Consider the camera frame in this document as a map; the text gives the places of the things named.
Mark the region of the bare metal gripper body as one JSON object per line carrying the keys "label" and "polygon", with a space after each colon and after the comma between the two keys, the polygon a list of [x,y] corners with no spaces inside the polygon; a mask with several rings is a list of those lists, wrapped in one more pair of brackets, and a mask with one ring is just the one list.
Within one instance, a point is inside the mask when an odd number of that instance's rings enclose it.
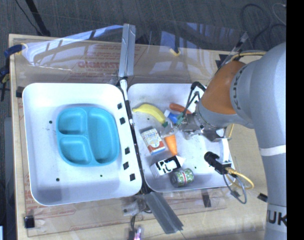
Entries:
{"label": "bare metal gripper body", "polygon": [[205,137],[204,128],[205,120],[199,114],[186,114],[178,127],[186,140],[196,136]]}

